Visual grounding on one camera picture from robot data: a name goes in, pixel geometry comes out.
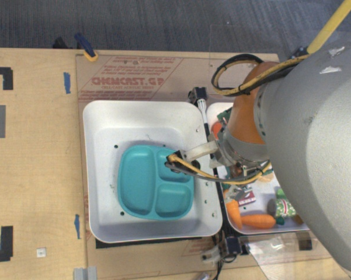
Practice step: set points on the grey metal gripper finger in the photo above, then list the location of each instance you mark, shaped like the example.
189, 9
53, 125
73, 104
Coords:
232, 192
241, 194

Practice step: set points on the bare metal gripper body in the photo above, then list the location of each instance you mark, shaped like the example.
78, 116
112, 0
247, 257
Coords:
225, 153

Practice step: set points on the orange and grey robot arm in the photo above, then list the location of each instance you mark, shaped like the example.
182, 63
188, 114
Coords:
309, 144

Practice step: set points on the red and white packet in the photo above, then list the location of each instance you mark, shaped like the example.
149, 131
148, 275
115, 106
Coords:
247, 198

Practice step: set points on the orange carrot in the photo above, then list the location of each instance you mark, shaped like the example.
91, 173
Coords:
235, 213
258, 221

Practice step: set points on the white plastic tray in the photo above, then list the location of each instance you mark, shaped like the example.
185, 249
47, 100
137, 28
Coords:
105, 156
262, 195

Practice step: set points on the orange red round toy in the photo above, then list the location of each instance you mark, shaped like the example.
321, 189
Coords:
217, 128

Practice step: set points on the thin black and white rod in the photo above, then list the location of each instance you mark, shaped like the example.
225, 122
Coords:
205, 122

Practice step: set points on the small green can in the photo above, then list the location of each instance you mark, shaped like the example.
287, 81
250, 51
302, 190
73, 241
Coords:
281, 192

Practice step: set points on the green can with red print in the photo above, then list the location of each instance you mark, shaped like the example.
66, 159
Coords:
283, 208

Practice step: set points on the small brown toy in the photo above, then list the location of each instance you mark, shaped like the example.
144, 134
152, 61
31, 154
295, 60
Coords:
298, 220

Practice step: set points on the blue divided plate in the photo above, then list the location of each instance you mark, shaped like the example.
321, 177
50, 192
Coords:
137, 179

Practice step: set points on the brown cardboard board red print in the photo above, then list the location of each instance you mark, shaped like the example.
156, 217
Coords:
128, 77

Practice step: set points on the black cylinder on white bracket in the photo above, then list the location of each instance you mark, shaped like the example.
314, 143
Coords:
200, 152

